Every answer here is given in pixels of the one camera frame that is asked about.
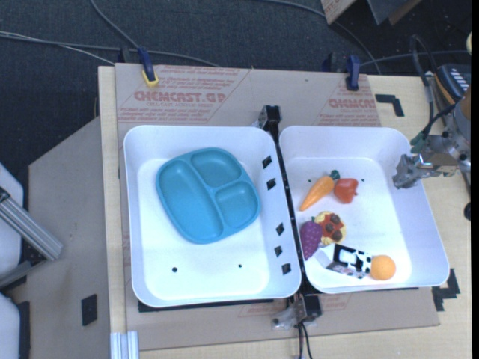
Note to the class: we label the black cylinder on white bracket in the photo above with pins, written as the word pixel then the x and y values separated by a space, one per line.
pixel 467 211

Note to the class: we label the blue divided plate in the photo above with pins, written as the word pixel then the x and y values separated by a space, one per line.
pixel 194 200

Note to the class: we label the purple grapes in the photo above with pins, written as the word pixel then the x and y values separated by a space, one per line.
pixel 310 238

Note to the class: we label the thin black and white rod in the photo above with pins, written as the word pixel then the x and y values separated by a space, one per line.
pixel 288 200

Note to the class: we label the white plastic tray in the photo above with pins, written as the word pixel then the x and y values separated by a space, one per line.
pixel 209 275
pixel 385 215

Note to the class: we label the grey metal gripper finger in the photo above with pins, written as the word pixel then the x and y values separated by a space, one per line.
pixel 409 162
pixel 405 180

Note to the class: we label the black and white carton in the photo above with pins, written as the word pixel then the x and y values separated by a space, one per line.
pixel 350 262

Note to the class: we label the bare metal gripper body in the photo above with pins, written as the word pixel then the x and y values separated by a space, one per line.
pixel 441 156

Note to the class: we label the brown cardboard board red print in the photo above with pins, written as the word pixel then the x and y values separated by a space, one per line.
pixel 232 88

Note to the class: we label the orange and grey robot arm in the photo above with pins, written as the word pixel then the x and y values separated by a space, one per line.
pixel 466 115

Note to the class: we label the yellow pizza slice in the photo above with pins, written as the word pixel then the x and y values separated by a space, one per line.
pixel 333 226

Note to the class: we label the orange carrot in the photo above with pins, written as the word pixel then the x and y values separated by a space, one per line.
pixel 318 192

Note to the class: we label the orange fruit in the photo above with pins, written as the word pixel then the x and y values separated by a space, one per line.
pixel 382 267

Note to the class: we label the red bell pepper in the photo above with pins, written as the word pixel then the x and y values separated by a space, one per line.
pixel 346 191

